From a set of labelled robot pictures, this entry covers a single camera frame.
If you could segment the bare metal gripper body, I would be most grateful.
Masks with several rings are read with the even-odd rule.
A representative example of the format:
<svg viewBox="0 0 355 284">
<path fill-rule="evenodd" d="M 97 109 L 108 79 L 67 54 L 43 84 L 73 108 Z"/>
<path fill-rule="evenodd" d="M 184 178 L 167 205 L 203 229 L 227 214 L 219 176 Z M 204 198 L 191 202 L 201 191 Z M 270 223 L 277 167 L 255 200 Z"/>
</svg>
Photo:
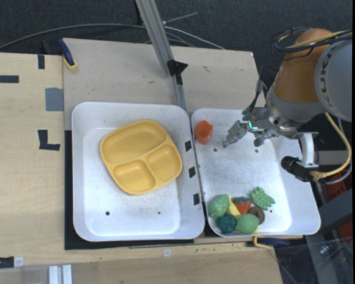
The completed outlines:
<svg viewBox="0 0 355 284">
<path fill-rule="evenodd" d="M 250 131 L 264 138 L 282 136 L 288 139 L 299 139 L 302 137 L 302 132 L 298 130 L 302 123 L 285 118 L 275 107 L 255 107 L 249 113 L 247 121 Z"/>
</svg>

